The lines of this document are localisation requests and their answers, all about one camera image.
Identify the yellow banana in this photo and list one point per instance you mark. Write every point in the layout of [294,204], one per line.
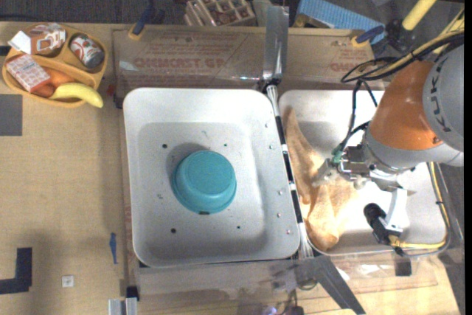
[79,92]

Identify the black cylinder on white bracket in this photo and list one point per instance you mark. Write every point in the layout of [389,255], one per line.
[383,221]

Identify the orange divided plate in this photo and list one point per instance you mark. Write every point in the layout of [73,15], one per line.
[88,75]

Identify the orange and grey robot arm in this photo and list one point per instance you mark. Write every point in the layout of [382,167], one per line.
[405,118]

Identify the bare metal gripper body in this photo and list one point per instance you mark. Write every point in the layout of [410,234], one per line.
[354,162]

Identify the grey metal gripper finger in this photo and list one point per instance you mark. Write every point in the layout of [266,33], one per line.
[326,180]
[329,167]

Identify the orange cloth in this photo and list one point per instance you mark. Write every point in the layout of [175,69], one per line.
[317,203]

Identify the white plastic tray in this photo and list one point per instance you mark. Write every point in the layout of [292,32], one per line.
[368,232]
[206,114]

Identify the orange carrot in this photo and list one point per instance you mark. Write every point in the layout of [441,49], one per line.
[55,78]

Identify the teal bowl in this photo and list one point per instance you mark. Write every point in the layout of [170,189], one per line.
[204,180]

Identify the pink and white packet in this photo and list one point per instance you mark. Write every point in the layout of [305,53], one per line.
[27,72]

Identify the white and orange carton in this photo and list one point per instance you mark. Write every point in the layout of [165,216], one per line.
[44,40]

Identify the red and white can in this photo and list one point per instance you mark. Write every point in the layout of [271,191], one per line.
[86,49]

